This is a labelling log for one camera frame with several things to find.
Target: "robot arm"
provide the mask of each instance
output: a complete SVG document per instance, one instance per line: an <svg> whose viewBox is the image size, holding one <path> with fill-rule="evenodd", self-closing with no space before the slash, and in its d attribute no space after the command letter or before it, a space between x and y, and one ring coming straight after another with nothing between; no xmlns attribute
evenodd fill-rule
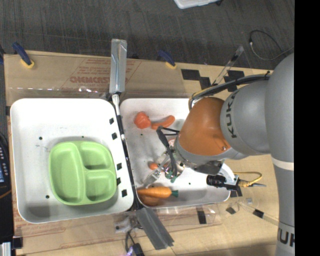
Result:
<svg viewBox="0 0 320 256"><path fill-rule="evenodd" d="M279 193L276 255L292 256L294 54L286 57L268 78L236 90L226 101L203 97L196 102L175 140L174 150L186 166L211 175L219 172L215 163L224 159L271 154Z"/></svg>

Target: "yellow clamp tip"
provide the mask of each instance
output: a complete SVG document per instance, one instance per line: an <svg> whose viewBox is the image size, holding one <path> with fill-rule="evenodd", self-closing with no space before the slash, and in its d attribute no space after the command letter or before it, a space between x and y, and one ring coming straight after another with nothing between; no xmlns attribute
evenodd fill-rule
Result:
<svg viewBox="0 0 320 256"><path fill-rule="evenodd" d="M177 67L176 64L175 64L174 66L172 66L169 62L166 62L165 64L166 64L170 69L173 69L173 70L175 70L176 67Z"/></svg>
<svg viewBox="0 0 320 256"><path fill-rule="evenodd" d="M34 61L30 59L31 64L28 65L22 58L20 59L20 62L22 63L23 66L25 66L27 69L32 69L35 65Z"/></svg>

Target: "green plate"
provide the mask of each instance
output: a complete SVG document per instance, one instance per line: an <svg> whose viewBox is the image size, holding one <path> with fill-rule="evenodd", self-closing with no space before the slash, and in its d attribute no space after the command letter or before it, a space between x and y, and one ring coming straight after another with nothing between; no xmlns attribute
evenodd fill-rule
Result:
<svg viewBox="0 0 320 256"><path fill-rule="evenodd" d="M55 145L49 155L54 196L66 205L96 204L110 199L117 189L111 152L92 141Z"/></svg>

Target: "yellow cable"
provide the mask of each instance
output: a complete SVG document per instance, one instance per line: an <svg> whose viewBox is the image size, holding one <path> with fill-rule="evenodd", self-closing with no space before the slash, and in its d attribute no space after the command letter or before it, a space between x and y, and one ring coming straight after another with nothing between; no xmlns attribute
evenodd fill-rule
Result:
<svg viewBox="0 0 320 256"><path fill-rule="evenodd" d="M1 198L4 198L4 197L7 196L7 195L9 195L10 192L11 192L11 189L10 189L9 191L5 192L4 194L0 195L0 199L1 199Z"/></svg>
<svg viewBox="0 0 320 256"><path fill-rule="evenodd" d="M241 174L256 174L256 175L259 175L258 178L255 178L255 179L253 179L251 181L242 181L242 180L240 180L238 185L240 187L245 187L245 188L251 186L252 184L254 184L254 183L256 183L256 182L258 182L258 181L260 181L262 179L262 173L257 172L257 171L234 172L234 174L236 174L236 175L241 175Z"/></svg>

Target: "black floor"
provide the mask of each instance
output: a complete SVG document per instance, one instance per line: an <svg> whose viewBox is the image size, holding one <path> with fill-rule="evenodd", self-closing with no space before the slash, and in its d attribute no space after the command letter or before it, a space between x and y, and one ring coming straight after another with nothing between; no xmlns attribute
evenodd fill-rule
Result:
<svg viewBox="0 0 320 256"><path fill-rule="evenodd" d="M2 0L0 43L12 54L27 50L110 56L111 39L128 43L128 58L156 60L158 50L176 62L224 66L242 45L235 65L273 70L294 48L294 0L223 0L179 9L174 0ZM257 57L250 48L251 35ZM6 133L3 68L0 132Z"/></svg>

